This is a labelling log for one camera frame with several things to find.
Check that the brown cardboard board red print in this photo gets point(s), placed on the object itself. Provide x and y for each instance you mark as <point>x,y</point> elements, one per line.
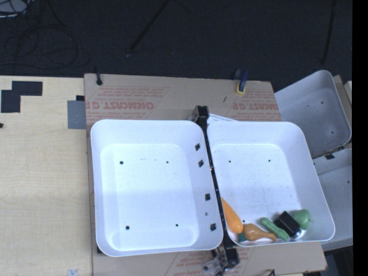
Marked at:
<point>172,105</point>

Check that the thin black rod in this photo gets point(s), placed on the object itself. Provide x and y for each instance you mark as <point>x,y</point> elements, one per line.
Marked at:
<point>214,180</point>

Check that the white plastic tray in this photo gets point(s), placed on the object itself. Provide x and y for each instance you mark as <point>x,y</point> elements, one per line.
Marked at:
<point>149,197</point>
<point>258,177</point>

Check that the orange carrot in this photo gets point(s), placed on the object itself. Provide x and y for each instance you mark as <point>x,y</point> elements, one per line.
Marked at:
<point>233,218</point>

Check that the small teal object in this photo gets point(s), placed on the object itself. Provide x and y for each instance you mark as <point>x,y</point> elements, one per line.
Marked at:
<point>242,238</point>

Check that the tan toy squash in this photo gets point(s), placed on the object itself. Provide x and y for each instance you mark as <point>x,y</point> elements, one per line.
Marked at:
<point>253,232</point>

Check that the green toy cucumber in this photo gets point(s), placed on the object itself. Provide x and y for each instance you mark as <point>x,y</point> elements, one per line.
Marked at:
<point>273,227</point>

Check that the black box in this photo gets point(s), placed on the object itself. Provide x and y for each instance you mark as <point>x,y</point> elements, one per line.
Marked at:
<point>287,223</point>

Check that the green toy pepper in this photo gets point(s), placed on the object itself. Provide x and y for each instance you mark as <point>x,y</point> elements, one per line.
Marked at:
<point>302,218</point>

